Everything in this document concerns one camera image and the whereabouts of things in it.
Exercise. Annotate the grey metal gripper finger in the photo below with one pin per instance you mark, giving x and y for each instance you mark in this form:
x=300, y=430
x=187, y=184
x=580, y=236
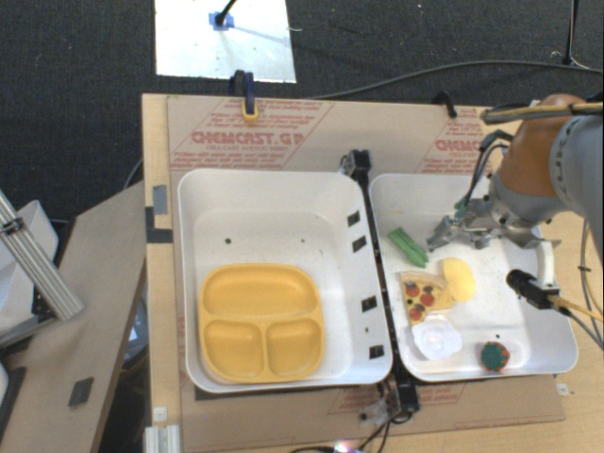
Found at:
x=486, y=239
x=441, y=236

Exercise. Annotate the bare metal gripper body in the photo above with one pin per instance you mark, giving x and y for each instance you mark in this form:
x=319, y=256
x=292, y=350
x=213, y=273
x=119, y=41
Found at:
x=512, y=231

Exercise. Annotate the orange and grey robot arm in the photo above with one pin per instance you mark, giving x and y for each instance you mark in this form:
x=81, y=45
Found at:
x=533, y=158

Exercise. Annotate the green toy beans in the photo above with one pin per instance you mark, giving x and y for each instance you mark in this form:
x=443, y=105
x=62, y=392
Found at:
x=408, y=246

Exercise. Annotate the yellow toy potato chip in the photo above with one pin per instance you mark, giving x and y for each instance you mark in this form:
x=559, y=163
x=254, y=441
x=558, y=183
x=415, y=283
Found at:
x=460, y=279

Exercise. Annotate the toy pizza slice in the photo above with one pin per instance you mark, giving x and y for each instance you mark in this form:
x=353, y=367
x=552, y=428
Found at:
x=422, y=297

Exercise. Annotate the thin black rod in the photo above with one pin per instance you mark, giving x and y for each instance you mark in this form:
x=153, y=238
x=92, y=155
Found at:
x=383, y=276

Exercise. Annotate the white plastic tray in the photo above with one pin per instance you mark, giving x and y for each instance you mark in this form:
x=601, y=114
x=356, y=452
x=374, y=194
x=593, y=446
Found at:
x=264, y=224
x=500, y=309

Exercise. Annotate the green and orange toy ball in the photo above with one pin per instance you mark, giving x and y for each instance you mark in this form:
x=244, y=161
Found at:
x=494, y=357

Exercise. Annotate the brown cardboard board, red print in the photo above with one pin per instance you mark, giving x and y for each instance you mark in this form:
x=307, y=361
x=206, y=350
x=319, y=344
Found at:
x=292, y=135

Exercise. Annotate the yellow divided plate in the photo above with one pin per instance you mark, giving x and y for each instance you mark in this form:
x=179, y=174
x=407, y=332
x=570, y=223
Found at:
x=259, y=300

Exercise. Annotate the black cylinder on white bracket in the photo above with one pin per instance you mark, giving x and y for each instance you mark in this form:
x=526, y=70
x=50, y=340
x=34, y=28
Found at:
x=528, y=288

